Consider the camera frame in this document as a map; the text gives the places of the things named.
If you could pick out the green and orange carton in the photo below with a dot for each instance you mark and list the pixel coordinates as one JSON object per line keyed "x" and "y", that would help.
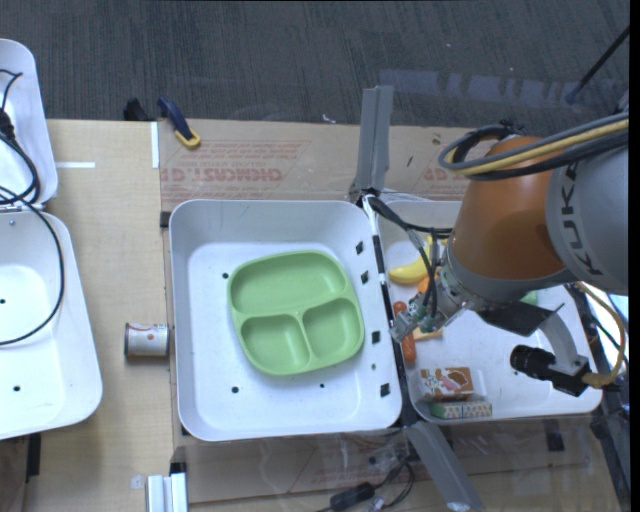
{"x": 460, "y": 410}

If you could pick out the orange carrot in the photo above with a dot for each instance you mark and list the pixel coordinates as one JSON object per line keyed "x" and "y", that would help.
{"x": 410, "y": 350}

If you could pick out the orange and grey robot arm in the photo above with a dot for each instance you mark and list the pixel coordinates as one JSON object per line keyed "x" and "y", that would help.
{"x": 505, "y": 220}

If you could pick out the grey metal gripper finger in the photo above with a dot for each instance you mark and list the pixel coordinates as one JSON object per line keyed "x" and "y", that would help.
{"x": 403, "y": 327}

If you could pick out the black cylinder on white bracket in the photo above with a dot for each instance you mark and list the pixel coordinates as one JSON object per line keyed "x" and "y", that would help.
{"x": 532, "y": 361}

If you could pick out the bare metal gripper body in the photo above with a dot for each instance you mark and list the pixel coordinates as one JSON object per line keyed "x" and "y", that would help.
{"x": 447, "y": 302}

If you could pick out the brown printed carton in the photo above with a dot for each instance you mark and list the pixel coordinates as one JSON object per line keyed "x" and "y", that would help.
{"x": 447, "y": 382}

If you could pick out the white plastic tray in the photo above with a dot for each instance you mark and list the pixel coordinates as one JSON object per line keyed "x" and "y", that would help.
{"x": 210, "y": 390}
{"x": 25, "y": 100}
{"x": 30, "y": 350}
{"x": 500, "y": 365}

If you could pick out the small orange toy piece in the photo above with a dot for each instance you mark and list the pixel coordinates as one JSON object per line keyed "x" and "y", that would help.
{"x": 424, "y": 285}

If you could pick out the light green toy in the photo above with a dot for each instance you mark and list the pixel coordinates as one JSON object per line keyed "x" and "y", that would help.
{"x": 530, "y": 299}

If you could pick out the yellow banana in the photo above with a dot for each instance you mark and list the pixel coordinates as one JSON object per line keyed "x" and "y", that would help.
{"x": 407, "y": 272}

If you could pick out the green divided plate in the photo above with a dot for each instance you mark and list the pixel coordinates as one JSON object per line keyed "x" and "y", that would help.
{"x": 290, "y": 300}

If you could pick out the thin black and white rod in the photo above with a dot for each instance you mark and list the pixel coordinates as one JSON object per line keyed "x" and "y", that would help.
{"x": 383, "y": 280}

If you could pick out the white can with orange print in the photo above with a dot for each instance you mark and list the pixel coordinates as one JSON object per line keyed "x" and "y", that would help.
{"x": 147, "y": 340}

